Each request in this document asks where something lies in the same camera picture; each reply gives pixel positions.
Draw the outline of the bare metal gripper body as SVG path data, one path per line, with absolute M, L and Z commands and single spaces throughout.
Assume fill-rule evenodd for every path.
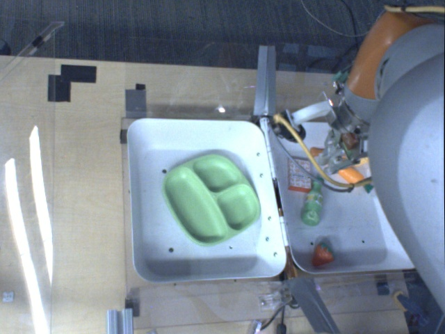
M 346 105 L 332 106 L 327 116 L 331 128 L 328 140 L 344 151 L 349 160 L 368 156 L 369 124 L 358 118 Z

